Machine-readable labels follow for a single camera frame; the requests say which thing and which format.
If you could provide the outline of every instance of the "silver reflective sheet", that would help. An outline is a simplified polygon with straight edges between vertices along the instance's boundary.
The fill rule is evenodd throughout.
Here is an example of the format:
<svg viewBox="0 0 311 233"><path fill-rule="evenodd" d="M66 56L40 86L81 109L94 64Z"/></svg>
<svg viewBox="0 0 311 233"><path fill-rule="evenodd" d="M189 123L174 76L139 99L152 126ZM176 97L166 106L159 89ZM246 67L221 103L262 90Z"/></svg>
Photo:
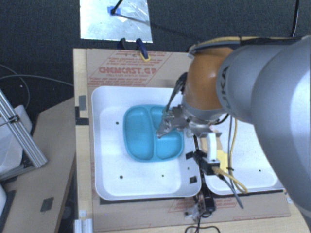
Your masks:
<svg viewBox="0 0 311 233"><path fill-rule="evenodd" d="M110 15L119 0L80 0L82 39L152 43L147 0L123 0L116 15Z"/></svg>

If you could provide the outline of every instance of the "dark floor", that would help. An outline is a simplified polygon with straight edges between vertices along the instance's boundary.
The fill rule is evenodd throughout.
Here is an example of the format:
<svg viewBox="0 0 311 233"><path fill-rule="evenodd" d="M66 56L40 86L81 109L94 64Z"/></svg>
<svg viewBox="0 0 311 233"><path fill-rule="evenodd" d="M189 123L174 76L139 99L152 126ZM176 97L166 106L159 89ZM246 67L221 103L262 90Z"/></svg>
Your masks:
<svg viewBox="0 0 311 233"><path fill-rule="evenodd" d="M186 51L198 41L227 35L289 36L295 0L147 0L153 43L148 50ZM81 40L79 0L0 0L0 64L19 74L73 83L73 48L116 48ZM297 36L310 34L311 0L300 0ZM0 68L0 88L12 105L26 104L25 86ZM36 115L73 96L73 88L25 78L27 112Z"/></svg>

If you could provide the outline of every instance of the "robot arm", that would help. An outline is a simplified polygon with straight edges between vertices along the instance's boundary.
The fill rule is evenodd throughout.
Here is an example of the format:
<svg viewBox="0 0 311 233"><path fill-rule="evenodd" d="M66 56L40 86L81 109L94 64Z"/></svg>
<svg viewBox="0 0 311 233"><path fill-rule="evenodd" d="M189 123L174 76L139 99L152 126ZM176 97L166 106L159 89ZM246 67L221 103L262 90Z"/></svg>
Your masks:
<svg viewBox="0 0 311 233"><path fill-rule="evenodd" d="M188 128L202 137L223 113L253 124L267 159L311 229L310 37L250 43L235 50L198 50L183 100L163 114L157 135Z"/></svg>

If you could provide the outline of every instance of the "blue bowl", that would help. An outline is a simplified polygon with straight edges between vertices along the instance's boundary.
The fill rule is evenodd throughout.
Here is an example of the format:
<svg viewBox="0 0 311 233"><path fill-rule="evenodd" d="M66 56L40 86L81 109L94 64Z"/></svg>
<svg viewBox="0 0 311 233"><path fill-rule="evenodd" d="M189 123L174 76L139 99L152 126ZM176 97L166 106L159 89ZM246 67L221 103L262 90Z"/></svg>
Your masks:
<svg viewBox="0 0 311 233"><path fill-rule="evenodd" d="M123 119L126 151L137 161L159 162L178 157L184 149L182 132L173 130L158 139L158 129L164 106L139 105L129 108Z"/></svg>

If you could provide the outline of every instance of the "blue dish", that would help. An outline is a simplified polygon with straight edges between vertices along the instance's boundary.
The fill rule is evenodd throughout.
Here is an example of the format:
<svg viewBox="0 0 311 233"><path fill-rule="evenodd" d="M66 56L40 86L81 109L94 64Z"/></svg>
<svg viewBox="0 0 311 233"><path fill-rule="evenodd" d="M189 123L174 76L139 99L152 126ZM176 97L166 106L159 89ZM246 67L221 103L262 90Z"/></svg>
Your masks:
<svg viewBox="0 0 311 233"><path fill-rule="evenodd" d="M158 129L164 106L139 105L129 108L123 119L126 151L137 161L159 162L178 157L184 149L182 132L173 130L158 139Z"/></svg>

